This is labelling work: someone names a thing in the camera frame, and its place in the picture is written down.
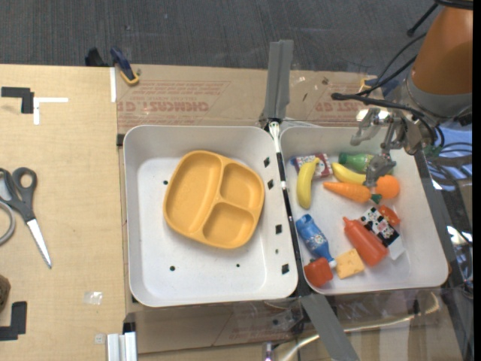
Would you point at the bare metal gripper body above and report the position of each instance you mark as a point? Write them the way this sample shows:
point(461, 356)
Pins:
point(411, 132)

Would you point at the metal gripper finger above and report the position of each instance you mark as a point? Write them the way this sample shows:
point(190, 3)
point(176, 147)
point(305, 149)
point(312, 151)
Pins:
point(379, 169)
point(362, 132)

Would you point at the orange fruit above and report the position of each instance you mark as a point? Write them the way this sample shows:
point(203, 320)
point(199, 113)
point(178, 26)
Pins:
point(389, 187)

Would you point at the green bottle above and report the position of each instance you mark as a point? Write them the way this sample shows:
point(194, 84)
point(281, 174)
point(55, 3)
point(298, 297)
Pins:
point(355, 161)

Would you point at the yellow banana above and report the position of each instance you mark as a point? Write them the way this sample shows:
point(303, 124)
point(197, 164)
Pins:
point(305, 186)
point(347, 174)

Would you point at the orange carrot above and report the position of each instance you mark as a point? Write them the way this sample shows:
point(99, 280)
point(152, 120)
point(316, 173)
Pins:
point(349, 191)

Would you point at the red and white packet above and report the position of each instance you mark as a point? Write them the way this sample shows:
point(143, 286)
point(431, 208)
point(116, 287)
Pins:
point(325, 165)

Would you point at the cow print milk carton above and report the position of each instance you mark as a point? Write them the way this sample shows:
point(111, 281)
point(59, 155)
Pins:
point(383, 228)

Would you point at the orange sauce bottle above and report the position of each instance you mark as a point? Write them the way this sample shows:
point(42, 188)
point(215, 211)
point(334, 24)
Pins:
point(364, 243)

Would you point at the white plastic tray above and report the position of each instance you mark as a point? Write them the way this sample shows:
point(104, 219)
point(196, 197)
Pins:
point(421, 246)
point(158, 276)

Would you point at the blue bottle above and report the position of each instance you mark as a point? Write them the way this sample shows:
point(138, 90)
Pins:
point(313, 237)

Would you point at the yellow cheese wedge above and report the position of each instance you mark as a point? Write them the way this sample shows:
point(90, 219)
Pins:
point(349, 264)

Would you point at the red bell pepper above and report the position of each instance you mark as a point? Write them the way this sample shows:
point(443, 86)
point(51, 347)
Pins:
point(318, 273)

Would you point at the orange divided plate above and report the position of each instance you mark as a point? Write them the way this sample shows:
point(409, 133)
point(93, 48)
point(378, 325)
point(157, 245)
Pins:
point(195, 198)

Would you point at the brown cardboard board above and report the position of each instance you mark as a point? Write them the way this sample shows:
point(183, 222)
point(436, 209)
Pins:
point(180, 100)

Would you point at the brown round lump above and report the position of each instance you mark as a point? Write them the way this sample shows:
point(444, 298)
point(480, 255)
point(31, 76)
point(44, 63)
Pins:
point(3, 292)

